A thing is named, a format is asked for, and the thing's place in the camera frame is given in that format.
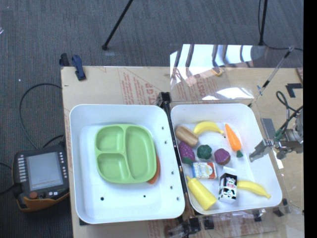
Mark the yellow squeeze bottle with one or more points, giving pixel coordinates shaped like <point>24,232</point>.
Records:
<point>200,192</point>

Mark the orange toy sausage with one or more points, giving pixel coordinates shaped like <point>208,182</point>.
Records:
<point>157,170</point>

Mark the black tripod stand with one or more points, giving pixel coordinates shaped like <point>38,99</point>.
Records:
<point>264,16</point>
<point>123,16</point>

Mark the brown toy hot dog bun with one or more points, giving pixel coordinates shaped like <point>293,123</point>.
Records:
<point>186,135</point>

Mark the black and white cow carton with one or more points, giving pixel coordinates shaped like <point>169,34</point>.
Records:
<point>227,186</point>

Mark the white plastic tray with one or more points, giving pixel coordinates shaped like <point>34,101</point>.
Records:
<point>123,202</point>
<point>223,113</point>

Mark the brown cardboard board red print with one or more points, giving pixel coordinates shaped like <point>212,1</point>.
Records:
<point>111,88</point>

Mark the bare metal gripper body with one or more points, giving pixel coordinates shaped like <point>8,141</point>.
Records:
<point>292,140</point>

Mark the green broccoli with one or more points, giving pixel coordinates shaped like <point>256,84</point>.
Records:
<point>204,152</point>

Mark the purple and brown toy cupcake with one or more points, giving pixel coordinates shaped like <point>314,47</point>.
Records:
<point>222,156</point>

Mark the orange carrot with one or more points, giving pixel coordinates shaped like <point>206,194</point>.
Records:
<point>232,139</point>

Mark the yellow banana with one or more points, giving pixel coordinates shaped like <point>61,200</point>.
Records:
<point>252,187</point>
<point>207,126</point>

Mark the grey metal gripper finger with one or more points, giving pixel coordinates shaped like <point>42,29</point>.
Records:
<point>261,149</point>
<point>281,154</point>

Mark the purple grapes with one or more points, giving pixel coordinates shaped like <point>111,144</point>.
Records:
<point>186,152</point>

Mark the green divided plate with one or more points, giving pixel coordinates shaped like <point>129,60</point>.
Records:
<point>138,152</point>

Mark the white and orange carton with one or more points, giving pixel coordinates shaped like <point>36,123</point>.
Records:
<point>204,170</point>

